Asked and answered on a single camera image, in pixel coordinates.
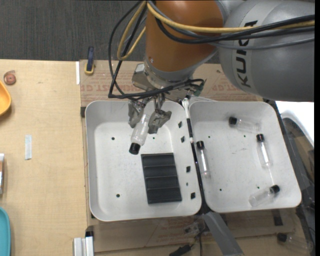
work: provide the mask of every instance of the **glass vial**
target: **glass vial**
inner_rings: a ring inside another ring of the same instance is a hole
[[[234,116],[229,117],[229,125],[230,127],[249,133],[258,133],[260,131],[260,124],[258,122],[236,118]]]
[[[143,146],[146,142],[149,130],[149,120],[150,116],[148,114],[144,114],[133,129],[131,135],[131,146],[129,149],[129,152],[133,155],[139,154],[141,146]]]
[[[303,237],[296,236],[293,233],[285,234],[278,233],[276,235],[277,240],[286,246],[288,249],[296,251],[296,252],[309,252],[311,253],[314,249],[314,243],[308,239]]]
[[[196,146],[199,149],[201,154],[201,159],[198,161],[200,165],[200,172],[204,178],[211,179],[209,162],[207,159],[208,152],[207,152],[207,149],[205,148],[205,143],[202,140],[200,140],[200,141],[197,141]]]
[[[259,157],[261,166],[264,168],[270,167],[272,163],[270,160],[268,147],[265,142],[265,137],[262,133],[256,136],[256,142],[257,142],[258,157]]]
[[[252,207],[259,206],[263,203],[270,203],[275,195],[279,193],[280,187],[278,185],[273,185],[266,187],[265,189],[259,190],[249,196],[249,203]]]

